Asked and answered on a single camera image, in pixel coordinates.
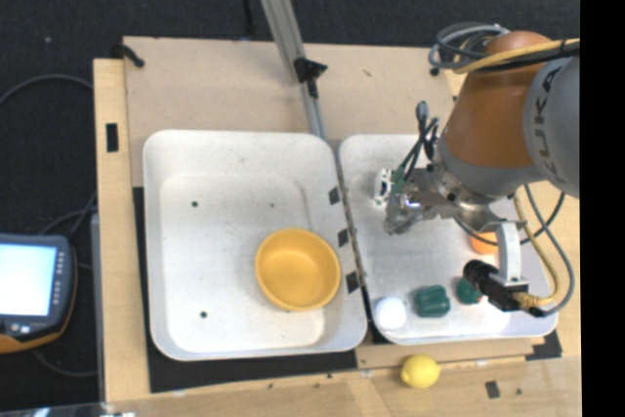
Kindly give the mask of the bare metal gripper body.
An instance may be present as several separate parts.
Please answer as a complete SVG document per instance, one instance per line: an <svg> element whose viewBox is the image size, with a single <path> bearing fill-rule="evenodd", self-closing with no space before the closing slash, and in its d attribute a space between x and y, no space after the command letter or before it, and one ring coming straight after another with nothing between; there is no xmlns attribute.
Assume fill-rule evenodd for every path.
<svg viewBox="0 0 625 417"><path fill-rule="evenodd" d="M409 175L397 167L388 180L388 204L411 210L430 209L430 218L454 218L463 224L490 224L494 197L463 183L444 166L416 168Z"/></svg>

